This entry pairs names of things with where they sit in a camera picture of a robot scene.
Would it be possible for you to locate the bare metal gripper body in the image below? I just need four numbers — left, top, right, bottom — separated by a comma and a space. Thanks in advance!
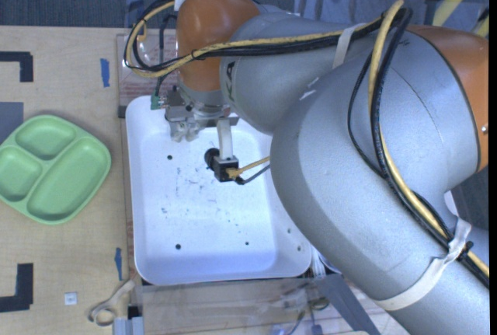
164, 85, 231, 133

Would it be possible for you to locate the white plastic tray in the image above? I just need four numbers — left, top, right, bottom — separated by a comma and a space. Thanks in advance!
124, 94, 314, 286

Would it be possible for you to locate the green divided plate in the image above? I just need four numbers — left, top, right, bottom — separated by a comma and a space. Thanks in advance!
0, 114, 113, 226

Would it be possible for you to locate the black cylinder on white bracket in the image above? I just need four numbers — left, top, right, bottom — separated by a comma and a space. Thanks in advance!
203, 118, 240, 183

